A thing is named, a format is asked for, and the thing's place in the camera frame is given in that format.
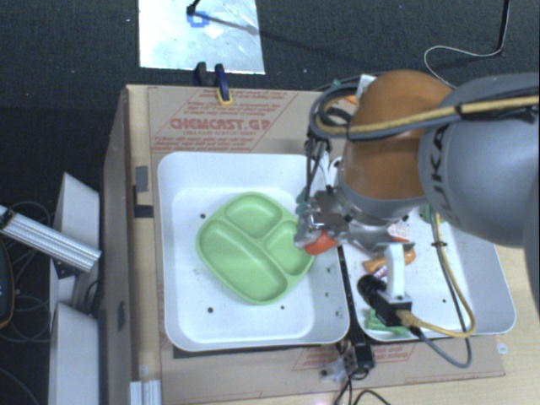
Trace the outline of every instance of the black connector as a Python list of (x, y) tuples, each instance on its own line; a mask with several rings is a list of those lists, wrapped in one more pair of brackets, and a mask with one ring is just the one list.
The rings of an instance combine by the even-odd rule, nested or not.
[(375, 315), (387, 327), (401, 326), (401, 320), (396, 315), (396, 311), (410, 311), (413, 302), (405, 300), (403, 297), (390, 299), (384, 295), (386, 283), (369, 274), (366, 274), (357, 284), (357, 289), (364, 301), (375, 309)]

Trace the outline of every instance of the black carpet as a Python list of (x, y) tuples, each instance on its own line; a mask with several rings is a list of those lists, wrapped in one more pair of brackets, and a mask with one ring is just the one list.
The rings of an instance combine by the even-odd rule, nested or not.
[[(437, 44), (491, 52), (502, 3), (256, 0), (267, 74), (230, 75), (229, 83), (314, 89), (361, 72), (425, 70), (424, 50)], [(539, 13), (539, 0), (511, 1), (501, 56), (475, 59), (436, 51), (430, 61), (454, 84), (536, 72)], [(191, 79), (184, 71), (138, 66), (138, 0), (0, 0), (0, 204), (33, 200), (54, 211), (63, 171), (99, 190), (122, 86), (188, 85)], [(48, 264), (42, 261), (29, 265), (20, 286), (46, 299)], [(47, 403), (47, 344), (0, 339), (0, 367)], [(0, 404), (28, 401), (0, 374)]]

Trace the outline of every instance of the green divided plate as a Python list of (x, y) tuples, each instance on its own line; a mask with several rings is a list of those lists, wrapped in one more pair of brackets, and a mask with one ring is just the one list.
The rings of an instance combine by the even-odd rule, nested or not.
[(243, 193), (215, 212), (197, 233), (197, 252), (213, 273), (256, 305), (281, 299), (314, 257), (294, 245), (296, 217), (259, 192)]

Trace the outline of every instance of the metal plate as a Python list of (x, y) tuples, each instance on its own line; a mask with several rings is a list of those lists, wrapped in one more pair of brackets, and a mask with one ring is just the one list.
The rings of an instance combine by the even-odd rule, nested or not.
[(140, 65), (192, 70), (206, 62), (227, 72), (264, 74), (255, 0), (139, 0)]

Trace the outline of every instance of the cardboard box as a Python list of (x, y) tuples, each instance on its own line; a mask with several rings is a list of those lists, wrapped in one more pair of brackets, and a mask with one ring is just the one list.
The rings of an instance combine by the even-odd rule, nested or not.
[[(163, 328), (163, 272), (156, 170), (173, 151), (302, 154), (315, 92), (234, 89), (222, 106), (214, 89), (127, 86), (121, 94), (104, 178), (105, 295), (109, 403), (128, 403), (130, 380), (161, 380), (165, 404), (330, 392), (321, 369), (333, 345), (187, 354)], [(335, 143), (340, 155), (343, 143)], [(461, 341), (442, 341), (457, 359)], [(464, 380), (504, 374), (493, 337), (472, 340), (475, 360), (459, 370), (422, 343), (374, 347), (364, 386)]]

